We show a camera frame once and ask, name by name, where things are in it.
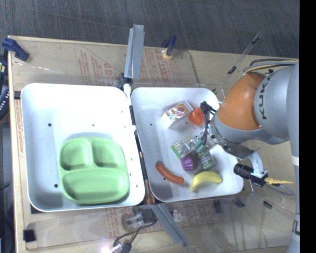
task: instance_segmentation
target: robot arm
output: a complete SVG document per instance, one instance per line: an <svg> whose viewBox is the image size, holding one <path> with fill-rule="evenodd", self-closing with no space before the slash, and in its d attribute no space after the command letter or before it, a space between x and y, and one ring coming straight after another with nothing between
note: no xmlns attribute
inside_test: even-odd
<svg viewBox="0 0 316 253"><path fill-rule="evenodd" d="M237 164L234 172L263 186L267 172L261 159L241 144L249 139L268 144L290 140L292 163L295 169L297 207L293 235L288 252L300 252L300 199L299 199L299 62L286 65L269 75L245 72L229 91L209 125L214 142L239 159L250 158L254 169ZM266 63L251 69L267 68Z"/></svg>

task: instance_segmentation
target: clamp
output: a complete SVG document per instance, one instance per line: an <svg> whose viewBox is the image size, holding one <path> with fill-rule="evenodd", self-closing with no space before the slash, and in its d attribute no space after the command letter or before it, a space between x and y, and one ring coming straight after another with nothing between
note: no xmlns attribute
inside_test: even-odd
<svg viewBox="0 0 316 253"><path fill-rule="evenodd" d="M2 86L4 83L5 76L8 76L8 66L7 58L8 51L15 52L15 57L27 61L29 54L25 52L21 46L13 39L6 37L2 42L2 47L4 48L4 54L0 55L0 95L2 92Z"/></svg>
<svg viewBox="0 0 316 253"><path fill-rule="evenodd" d="M172 51L173 51L176 39L177 39L176 36L170 36L170 38L168 40L163 41L161 48L165 48L165 50L164 50L164 58L165 59L172 58Z"/></svg>

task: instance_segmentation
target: green plate compartment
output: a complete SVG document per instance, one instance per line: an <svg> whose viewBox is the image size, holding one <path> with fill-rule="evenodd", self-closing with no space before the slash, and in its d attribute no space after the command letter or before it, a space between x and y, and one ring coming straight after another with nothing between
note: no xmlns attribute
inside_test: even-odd
<svg viewBox="0 0 316 253"><path fill-rule="evenodd" d="M62 190L73 202L90 205L122 199L129 190L123 149L106 138L75 138L61 147Z"/></svg>

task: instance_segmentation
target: toy banana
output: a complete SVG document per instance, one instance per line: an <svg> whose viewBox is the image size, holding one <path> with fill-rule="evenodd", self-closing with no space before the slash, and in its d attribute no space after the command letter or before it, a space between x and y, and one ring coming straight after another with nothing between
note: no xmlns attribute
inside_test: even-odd
<svg viewBox="0 0 316 253"><path fill-rule="evenodd" d="M203 171L196 174L192 179L191 191L194 191L197 186L203 183L212 182L212 183L221 183L222 178L219 174L214 171Z"/></svg>

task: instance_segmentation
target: toy sausage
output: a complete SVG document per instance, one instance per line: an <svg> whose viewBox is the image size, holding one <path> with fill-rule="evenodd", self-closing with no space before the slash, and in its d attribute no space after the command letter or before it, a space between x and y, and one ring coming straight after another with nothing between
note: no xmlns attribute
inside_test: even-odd
<svg viewBox="0 0 316 253"><path fill-rule="evenodd" d="M184 183L184 178L170 173L161 161L157 161L156 169L164 178L168 179L168 181L176 184Z"/></svg>

